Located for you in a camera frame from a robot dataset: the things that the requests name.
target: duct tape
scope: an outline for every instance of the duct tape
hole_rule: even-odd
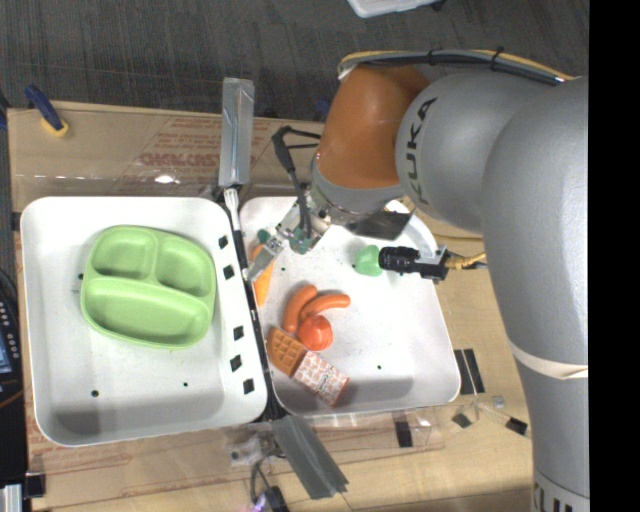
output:
[[[589,365],[560,363],[531,355],[509,341],[513,356],[527,368],[553,379],[588,379]]]

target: dark floor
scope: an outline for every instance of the dark floor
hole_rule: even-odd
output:
[[[256,114],[311,120],[348,53],[499,46],[588,74],[589,0],[447,0],[367,20],[347,0],[0,2],[0,85],[20,107],[35,83],[53,99],[219,112],[233,76],[254,81]],[[0,265],[12,273],[6,134],[0,205]]]

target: brown waffle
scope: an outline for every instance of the brown waffle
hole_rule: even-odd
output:
[[[273,365],[291,377],[300,366],[307,349],[277,327],[271,328],[267,336],[267,354]]]

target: green plate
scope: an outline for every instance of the green plate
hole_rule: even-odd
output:
[[[181,348],[206,334],[215,297],[215,266],[200,245],[157,229],[114,226],[91,249],[81,306],[102,334]]]

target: orange carrot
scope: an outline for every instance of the orange carrot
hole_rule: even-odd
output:
[[[253,250],[251,255],[252,259],[256,259],[263,245],[264,244],[260,244]],[[273,265],[274,264],[271,263],[271,265],[264,269],[262,274],[258,276],[258,279],[253,282],[253,289],[256,292],[256,303],[258,306],[262,306],[267,301],[269,283],[271,282],[271,275],[273,274]]]
[[[330,295],[320,295],[308,302],[300,311],[300,321],[304,322],[311,315],[317,315],[327,309],[346,308],[351,304],[351,299],[344,293],[332,293]]]
[[[333,343],[333,329],[326,317],[312,315],[300,324],[298,339],[309,350],[318,352]]]
[[[318,289],[312,285],[307,284],[300,288],[291,297],[291,300],[284,309],[284,315],[282,317],[282,328],[288,333],[295,334],[298,330],[298,317],[300,311],[307,302],[318,295]]]

